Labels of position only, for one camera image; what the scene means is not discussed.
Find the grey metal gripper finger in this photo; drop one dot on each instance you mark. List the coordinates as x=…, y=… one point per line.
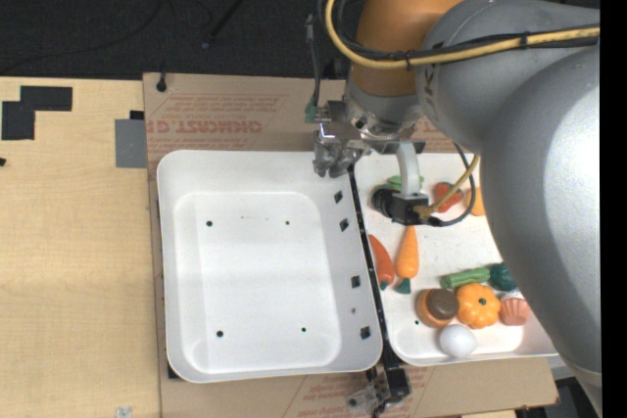
x=322, y=160
x=344, y=161

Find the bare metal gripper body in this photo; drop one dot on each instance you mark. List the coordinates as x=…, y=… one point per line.
x=349, y=132

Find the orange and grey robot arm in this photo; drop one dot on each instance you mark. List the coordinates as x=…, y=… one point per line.
x=534, y=137

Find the green toy vegetable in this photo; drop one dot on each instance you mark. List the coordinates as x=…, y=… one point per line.
x=393, y=181

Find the brown cardboard board red print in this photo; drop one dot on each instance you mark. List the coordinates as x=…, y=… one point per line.
x=230, y=122

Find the red-orange toy carrot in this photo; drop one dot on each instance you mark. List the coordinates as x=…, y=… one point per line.
x=382, y=259

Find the red toy pepper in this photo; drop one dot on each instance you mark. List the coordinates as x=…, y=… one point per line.
x=445, y=192

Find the orange toy carrot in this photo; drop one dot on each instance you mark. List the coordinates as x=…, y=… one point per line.
x=407, y=254

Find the white plastic tray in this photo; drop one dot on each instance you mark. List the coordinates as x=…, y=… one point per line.
x=255, y=279
x=446, y=240

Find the orange toy fruit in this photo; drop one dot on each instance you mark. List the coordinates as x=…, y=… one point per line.
x=477, y=205

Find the green toy asparagus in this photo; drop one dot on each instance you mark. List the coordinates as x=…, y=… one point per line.
x=465, y=278

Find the dark green toy broccoli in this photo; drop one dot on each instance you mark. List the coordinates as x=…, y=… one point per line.
x=501, y=278

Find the orange toy pumpkin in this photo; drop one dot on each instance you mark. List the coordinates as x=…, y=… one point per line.
x=477, y=306

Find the white toy egg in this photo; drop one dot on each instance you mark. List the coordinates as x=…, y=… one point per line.
x=457, y=340

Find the pink toy cupcake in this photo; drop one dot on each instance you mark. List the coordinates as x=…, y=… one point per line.
x=513, y=311

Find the black cylinder on white bracket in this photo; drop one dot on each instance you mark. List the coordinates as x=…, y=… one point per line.
x=402, y=206

